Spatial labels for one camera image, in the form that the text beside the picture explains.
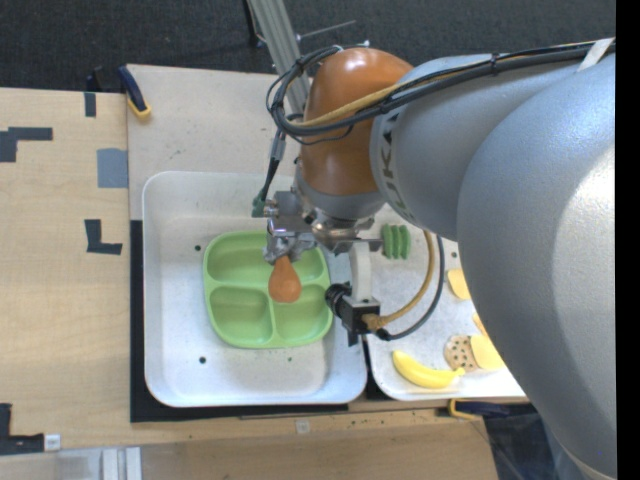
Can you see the brown chocolate chip biscuit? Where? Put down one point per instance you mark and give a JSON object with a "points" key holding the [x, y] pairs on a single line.
{"points": [[459, 353]]}

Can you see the yellow toy slice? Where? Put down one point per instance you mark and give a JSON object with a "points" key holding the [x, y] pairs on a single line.
{"points": [[486, 353], [480, 324], [459, 284]]}

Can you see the green ribbed toy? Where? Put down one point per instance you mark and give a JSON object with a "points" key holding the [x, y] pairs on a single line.
{"points": [[396, 241]]}

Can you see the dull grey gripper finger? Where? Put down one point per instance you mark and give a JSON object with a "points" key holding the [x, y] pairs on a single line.
{"points": [[296, 252], [272, 253]]}

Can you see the white plastic tray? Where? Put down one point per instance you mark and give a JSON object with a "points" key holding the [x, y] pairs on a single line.
{"points": [[180, 318], [420, 333]]}

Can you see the yellow banana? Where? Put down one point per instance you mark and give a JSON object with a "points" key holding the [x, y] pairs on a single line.
{"points": [[425, 374]]}

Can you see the orange pear-shaped toy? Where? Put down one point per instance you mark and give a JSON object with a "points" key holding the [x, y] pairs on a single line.
{"points": [[285, 285]]}

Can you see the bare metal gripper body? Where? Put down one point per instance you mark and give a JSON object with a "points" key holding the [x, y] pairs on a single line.
{"points": [[292, 218]]}

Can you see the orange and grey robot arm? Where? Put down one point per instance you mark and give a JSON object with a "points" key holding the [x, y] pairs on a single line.
{"points": [[525, 193]]}

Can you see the green divided plate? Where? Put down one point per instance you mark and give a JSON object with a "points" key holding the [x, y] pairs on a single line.
{"points": [[240, 313]]}

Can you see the black cylinder on white bracket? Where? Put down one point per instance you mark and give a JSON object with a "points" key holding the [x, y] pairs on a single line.
{"points": [[356, 313]]}

